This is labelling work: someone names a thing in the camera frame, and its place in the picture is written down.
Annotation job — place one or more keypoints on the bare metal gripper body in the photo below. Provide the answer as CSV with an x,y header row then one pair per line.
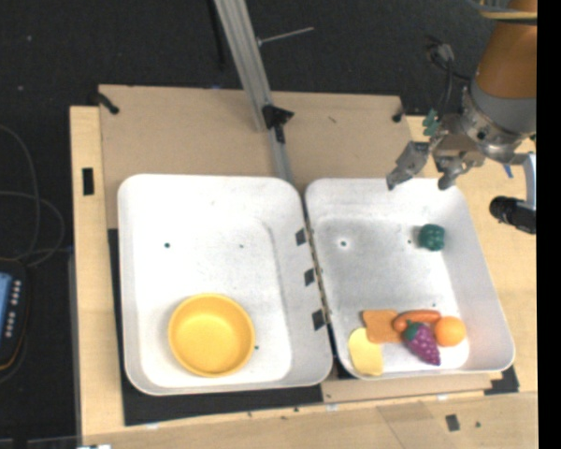
x,y
472,138

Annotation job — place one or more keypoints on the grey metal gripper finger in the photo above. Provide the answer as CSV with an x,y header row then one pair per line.
x,y
451,169
404,164

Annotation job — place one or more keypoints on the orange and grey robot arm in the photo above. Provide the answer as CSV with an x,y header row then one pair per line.
x,y
509,68

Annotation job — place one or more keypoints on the green broccoli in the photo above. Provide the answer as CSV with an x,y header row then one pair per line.
x,y
432,237

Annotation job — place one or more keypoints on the white plastic tray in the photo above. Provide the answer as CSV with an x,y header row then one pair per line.
x,y
205,260
388,260

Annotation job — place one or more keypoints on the orange sausage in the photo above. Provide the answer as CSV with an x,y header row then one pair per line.
x,y
421,317

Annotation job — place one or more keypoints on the orange fruit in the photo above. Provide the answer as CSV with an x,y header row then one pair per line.
x,y
450,331

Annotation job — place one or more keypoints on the orange bread slice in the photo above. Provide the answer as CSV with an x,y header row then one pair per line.
x,y
378,325

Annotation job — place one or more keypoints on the purple grapes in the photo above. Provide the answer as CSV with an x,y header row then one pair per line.
x,y
423,344

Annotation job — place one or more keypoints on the pale yellow slice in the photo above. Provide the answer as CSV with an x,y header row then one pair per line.
x,y
365,353

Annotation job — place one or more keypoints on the brown cardboard board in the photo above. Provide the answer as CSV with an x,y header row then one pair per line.
x,y
205,129

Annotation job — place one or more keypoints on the yellow bowl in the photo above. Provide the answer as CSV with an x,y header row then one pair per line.
x,y
211,334

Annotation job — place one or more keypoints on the black cylinder on white bracket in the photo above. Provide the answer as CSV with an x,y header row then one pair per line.
x,y
516,204

